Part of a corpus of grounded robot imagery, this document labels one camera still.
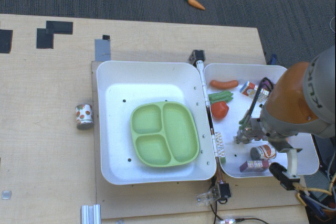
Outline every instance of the orange carrot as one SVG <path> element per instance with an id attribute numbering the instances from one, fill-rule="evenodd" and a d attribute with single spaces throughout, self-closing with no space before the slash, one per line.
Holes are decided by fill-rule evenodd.
<path id="1" fill-rule="evenodd" d="M 197 0 L 185 0 L 188 2 L 189 5 L 201 9 L 201 10 L 205 10 L 205 7 L 203 7 Z"/>
<path id="2" fill-rule="evenodd" d="M 238 80 L 231 80 L 231 81 L 225 81 L 225 82 L 212 80 L 210 81 L 210 85 L 217 89 L 226 90 L 226 89 L 237 87 L 239 83 L 238 83 Z"/>

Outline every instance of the red tomato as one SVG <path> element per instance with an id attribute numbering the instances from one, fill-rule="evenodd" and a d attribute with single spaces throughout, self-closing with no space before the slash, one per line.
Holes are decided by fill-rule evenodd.
<path id="1" fill-rule="evenodd" d="M 227 115 L 229 107 L 225 101 L 216 102 L 211 105 L 211 113 L 217 119 L 223 119 Z"/>

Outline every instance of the wooden table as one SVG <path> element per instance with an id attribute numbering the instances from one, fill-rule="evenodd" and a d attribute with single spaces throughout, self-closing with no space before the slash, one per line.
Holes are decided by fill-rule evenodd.
<path id="1" fill-rule="evenodd" d="M 73 22 L 73 34 L 54 35 L 53 49 L 37 49 L 36 29 L 47 20 Z M 186 62 L 203 49 L 206 63 L 265 64 L 254 28 L 1 14 L 0 29 L 13 30 L 11 52 L 0 54 L 0 191 L 12 191 L 0 200 L 0 223 L 80 223 L 80 207 L 98 202 L 94 131 L 78 130 L 75 117 L 78 104 L 93 102 L 95 39 L 110 35 L 113 60 Z M 223 218 L 308 223 L 294 193 L 274 178 L 226 179 L 232 198 L 219 207 Z M 185 182 L 182 196 L 208 184 Z M 147 185 L 137 188 L 145 197 Z M 212 223 L 209 208 L 179 200 L 144 216 L 141 204 L 124 199 L 102 223 Z"/>

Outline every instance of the divided green plate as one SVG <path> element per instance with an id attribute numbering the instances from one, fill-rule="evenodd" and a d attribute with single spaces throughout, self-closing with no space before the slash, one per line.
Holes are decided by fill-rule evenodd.
<path id="1" fill-rule="evenodd" d="M 177 102 L 137 107 L 131 115 L 131 133 L 138 158 L 152 167 L 186 164 L 200 151 L 194 119 Z"/>

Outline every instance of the tin can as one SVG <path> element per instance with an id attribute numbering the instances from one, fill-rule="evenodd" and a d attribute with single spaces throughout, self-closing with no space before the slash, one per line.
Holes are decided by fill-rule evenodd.
<path id="1" fill-rule="evenodd" d="M 253 160 L 267 160 L 274 159 L 277 156 L 277 152 L 271 145 L 262 145 L 251 148 L 250 155 Z"/>
<path id="2" fill-rule="evenodd" d="M 77 129 L 87 130 L 93 127 L 92 106 L 81 104 L 76 106 Z"/>

